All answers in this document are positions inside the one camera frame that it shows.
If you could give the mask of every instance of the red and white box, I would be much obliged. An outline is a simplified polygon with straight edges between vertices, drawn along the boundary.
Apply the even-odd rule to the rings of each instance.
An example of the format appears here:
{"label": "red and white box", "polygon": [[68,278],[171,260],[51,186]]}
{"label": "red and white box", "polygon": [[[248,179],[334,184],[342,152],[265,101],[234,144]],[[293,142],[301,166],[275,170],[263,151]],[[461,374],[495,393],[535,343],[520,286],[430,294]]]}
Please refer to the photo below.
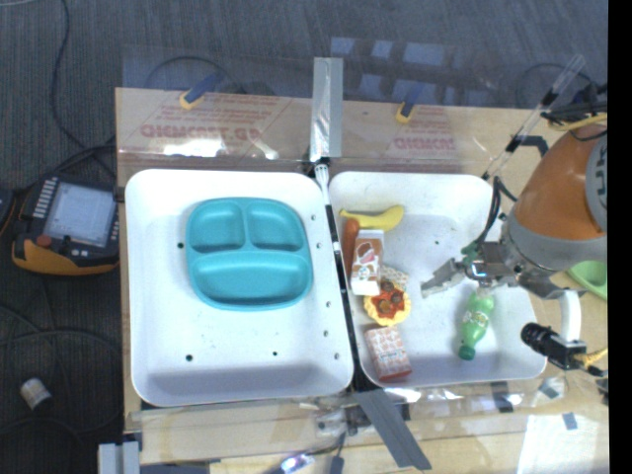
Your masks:
{"label": "red and white box", "polygon": [[380,381],[404,377],[413,371],[395,325],[367,330],[364,338]]}

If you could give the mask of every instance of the toy banana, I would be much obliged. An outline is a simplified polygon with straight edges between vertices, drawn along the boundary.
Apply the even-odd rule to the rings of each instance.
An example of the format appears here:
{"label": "toy banana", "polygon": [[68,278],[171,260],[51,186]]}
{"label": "toy banana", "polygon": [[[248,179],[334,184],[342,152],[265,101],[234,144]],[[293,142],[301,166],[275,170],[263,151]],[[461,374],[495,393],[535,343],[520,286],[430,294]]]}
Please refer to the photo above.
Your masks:
{"label": "toy banana", "polygon": [[356,219],[360,228],[387,232],[395,228],[404,217],[404,206],[393,205],[379,214],[357,214],[341,209],[340,216]]}

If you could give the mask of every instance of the green toy bottle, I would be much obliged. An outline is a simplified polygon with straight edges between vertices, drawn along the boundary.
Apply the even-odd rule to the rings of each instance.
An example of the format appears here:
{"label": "green toy bottle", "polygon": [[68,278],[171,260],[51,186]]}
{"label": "green toy bottle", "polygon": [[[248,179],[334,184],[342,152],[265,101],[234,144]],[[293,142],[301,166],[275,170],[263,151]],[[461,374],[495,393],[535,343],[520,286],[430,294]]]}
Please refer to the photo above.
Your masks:
{"label": "green toy bottle", "polygon": [[462,359],[473,359],[474,347],[485,337],[494,309],[494,296],[488,288],[476,288],[467,299],[467,310],[461,322],[461,344],[458,355]]}

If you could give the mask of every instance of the teal plate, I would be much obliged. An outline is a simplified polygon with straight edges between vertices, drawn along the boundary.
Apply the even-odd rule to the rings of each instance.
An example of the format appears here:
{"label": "teal plate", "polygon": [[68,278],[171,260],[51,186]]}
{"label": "teal plate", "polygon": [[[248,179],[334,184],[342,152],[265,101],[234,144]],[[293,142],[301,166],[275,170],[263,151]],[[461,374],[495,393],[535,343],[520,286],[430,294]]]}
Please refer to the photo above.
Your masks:
{"label": "teal plate", "polygon": [[265,198],[207,200],[187,221],[187,266],[197,296],[233,311],[300,301],[313,281],[305,229],[287,204]]}

